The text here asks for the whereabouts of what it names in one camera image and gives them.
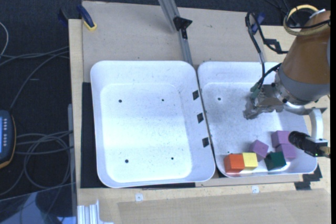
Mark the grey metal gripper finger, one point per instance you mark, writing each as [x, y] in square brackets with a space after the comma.
[247, 112]
[257, 111]

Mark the yellow cube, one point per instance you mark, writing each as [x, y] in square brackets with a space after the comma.
[250, 160]

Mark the black cylinder on white bracket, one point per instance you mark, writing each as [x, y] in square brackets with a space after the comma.
[307, 143]

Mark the purple cube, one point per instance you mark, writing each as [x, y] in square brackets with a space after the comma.
[288, 151]
[280, 137]
[259, 148]

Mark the orange cube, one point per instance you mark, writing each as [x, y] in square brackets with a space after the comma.
[233, 162]

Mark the brown cardboard board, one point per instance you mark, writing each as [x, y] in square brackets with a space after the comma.
[131, 39]

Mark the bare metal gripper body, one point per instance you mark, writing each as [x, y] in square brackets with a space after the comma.
[270, 98]

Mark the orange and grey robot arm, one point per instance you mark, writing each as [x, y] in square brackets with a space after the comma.
[307, 60]

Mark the green cube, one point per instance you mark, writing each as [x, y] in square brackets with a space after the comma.
[275, 160]

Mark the white plastic tray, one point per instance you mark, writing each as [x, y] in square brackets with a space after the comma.
[147, 128]
[231, 123]

